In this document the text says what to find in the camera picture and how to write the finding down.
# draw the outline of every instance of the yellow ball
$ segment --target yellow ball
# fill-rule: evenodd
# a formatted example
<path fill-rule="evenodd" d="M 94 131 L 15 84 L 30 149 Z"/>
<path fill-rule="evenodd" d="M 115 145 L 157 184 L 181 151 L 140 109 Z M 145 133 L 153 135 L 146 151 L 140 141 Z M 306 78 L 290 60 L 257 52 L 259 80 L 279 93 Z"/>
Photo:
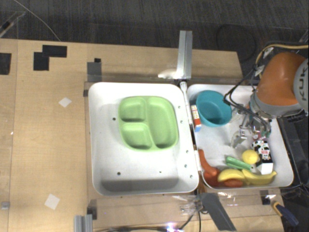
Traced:
<path fill-rule="evenodd" d="M 242 160 L 247 164 L 255 164 L 259 160 L 259 155 L 253 149 L 247 149 L 242 153 Z"/>

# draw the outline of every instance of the yellow banana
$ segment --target yellow banana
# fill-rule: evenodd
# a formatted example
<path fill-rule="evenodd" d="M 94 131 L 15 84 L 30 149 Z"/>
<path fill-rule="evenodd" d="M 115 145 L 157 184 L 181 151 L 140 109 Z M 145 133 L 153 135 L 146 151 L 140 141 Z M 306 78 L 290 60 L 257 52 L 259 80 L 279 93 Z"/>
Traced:
<path fill-rule="evenodd" d="M 228 179 L 245 180 L 245 176 L 240 170 L 237 169 L 224 169 L 218 175 L 218 182 L 223 182 Z"/>
<path fill-rule="evenodd" d="M 242 169 L 241 171 L 245 176 L 247 182 L 258 186 L 269 184 L 272 181 L 273 177 L 277 174 L 275 171 L 270 174 L 263 175 L 253 174 L 246 169 Z"/>

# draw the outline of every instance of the dark floor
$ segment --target dark floor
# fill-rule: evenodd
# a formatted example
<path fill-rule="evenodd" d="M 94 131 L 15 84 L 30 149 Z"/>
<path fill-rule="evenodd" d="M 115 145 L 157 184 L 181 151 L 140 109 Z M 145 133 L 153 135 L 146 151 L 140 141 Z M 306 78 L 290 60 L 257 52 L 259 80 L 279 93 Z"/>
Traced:
<path fill-rule="evenodd" d="M 194 49 L 238 52 L 243 74 L 267 41 L 297 42 L 308 29 L 309 0 L 17 0 L 44 20 L 61 41 L 178 47 L 179 30 L 193 31 Z M 13 0 L 0 0 L 0 25 L 14 11 L 26 11 Z M 7 38 L 57 40 L 27 12 Z M 296 169 L 308 167 L 308 119 L 287 126 L 296 154 Z M 308 183 L 308 174 L 295 185 Z M 308 231 L 309 198 L 286 205 Z"/>

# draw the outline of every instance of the blue bowl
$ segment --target blue bowl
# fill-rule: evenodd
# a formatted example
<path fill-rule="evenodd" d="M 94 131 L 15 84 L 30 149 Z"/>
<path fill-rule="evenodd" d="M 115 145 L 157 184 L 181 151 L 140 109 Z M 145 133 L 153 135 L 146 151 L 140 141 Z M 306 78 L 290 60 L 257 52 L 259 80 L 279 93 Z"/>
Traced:
<path fill-rule="evenodd" d="M 202 124 L 218 127 L 232 118 L 232 109 L 223 102 L 223 95 L 212 90 L 201 92 L 197 97 L 197 110 Z"/>

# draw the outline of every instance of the green plate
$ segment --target green plate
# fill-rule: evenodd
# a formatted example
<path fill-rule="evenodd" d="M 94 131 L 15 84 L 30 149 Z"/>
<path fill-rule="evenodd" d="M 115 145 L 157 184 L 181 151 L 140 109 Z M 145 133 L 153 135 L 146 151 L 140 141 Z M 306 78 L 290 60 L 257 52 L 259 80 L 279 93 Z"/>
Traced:
<path fill-rule="evenodd" d="M 122 140 L 130 149 L 158 150 L 178 142 L 178 127 L 172 104 L 157 96 L 134 96 L 118 109 Z"/>

